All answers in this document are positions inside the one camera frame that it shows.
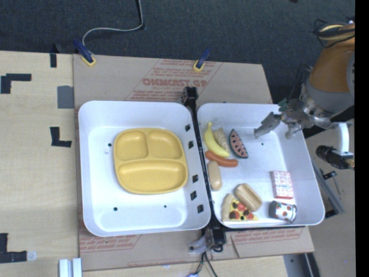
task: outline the yellow plate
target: yellow plate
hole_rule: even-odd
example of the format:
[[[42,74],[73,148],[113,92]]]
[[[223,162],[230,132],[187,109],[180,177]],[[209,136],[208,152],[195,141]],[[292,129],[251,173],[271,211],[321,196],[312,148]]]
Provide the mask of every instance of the yellow plate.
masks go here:
[[[114,165],[119,184],[134,194],[173,192],[188,179],[182,143],[165,129],[120,132],[114,141]]]

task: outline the light wood surface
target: light wood surface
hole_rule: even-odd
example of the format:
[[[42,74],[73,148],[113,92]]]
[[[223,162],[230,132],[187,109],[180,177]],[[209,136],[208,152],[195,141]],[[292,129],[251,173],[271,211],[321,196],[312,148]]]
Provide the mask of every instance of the light wood surface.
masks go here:
[[[0,94],[0,233],[8,251],[34,251],[37,259],[0,264],[0,276],[58,276],[58,260],[78,257],[74,110],[58,109],[57,87],[73,86],[72,55],[0,51],[0,76],[30,73]],[[71,148],[52,147],[60,127]],[[197,263],[84,272],[83,276],[187,276]],[[218,276],[287,276],[282,256],[213,261]],[[204,265],[200,277],[212,276]]]

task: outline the dark background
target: dark background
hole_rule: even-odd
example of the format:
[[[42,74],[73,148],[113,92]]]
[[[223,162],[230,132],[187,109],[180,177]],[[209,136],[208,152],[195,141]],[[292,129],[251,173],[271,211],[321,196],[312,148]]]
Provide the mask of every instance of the dark background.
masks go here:
[[[141,0],[146,30],[94,32],[95,54],[261,64],[274,103],[287,96],[300,65],[322,46],[316,20],[346,23],[355,0]],[[92,28],[140,24],[136,0],[0,0],[0,50],[74,53],[73,39]]]

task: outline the yellow clamp pad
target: yellow clamp pad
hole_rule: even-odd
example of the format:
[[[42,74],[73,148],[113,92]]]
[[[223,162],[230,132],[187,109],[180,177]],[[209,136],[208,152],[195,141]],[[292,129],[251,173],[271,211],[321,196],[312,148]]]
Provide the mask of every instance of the yellow clamp pad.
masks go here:
[[[196,67],[197,63],[198,63],[198,60],[197,60],[197,61],[195,61],[195,64],[194,64],[194,71],[195,71],[195,72],[201,72],[201,71],[202,71],[202,69],[204,68],[205,64],[203,63],[203,64],[202,64],[202,66],[201,66],[200,68],[198,68],[198,67]]]
[[[96,60],[93,58],[93,57],[91,57],[92,58],[92,62],[88,62],[87,61],[87,59],[85,59],[84,57],[81,57],[81,59],[88,65],[88,66],[90,66],[90,67],[92,67],[94,64],[96,64]]]

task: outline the gray floor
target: gray floor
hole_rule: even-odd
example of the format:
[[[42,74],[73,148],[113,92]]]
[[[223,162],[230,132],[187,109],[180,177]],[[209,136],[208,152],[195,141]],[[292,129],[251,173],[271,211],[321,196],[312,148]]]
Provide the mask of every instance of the gray floor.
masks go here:
[[[355,153],[355,124],[349,128],[350,151]],[[315,155],[319,145],[337,146],[335,131],[327,130],[307,139],[312,159],[323,173],[335,171],[337,176],[326,180],[340,199],[345,213],[326,218],[321,224],[309,228],[315,252],[313,253],[321,277],[356,276],[355,246],[355,172],[339,170]],[[321,190],[326,211],[332,210],[327,195]]]

